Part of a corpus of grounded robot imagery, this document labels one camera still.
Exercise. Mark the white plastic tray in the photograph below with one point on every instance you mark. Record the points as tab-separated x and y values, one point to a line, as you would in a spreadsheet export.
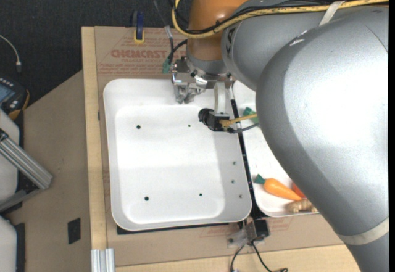
265	156
172	156

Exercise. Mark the orange toy piece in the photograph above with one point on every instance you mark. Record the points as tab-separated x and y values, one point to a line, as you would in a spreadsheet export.
298	190

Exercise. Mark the thin black rod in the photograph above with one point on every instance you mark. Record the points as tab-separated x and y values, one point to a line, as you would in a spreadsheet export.
245	159

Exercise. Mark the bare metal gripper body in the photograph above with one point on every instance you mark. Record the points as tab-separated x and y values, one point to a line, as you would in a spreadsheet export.
184	75

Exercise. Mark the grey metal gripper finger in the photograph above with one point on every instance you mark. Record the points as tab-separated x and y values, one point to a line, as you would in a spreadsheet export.
179	93
190	92

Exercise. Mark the orange carrot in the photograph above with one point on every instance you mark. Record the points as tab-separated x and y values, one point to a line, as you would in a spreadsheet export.
279	189

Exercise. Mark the brown cardboard board red print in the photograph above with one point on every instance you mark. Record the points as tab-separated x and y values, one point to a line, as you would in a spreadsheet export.
185	246

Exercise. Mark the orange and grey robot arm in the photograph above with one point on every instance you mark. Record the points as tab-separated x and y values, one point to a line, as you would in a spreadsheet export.
324	104

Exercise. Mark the black cylinder on white bracket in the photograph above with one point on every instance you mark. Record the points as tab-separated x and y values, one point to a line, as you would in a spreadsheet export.
213	119

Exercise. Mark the green toy piece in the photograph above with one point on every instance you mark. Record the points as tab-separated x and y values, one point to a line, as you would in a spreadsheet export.
248	110

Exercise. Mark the beige toy bread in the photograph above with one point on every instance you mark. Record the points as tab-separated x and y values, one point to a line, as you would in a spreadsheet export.
301	205

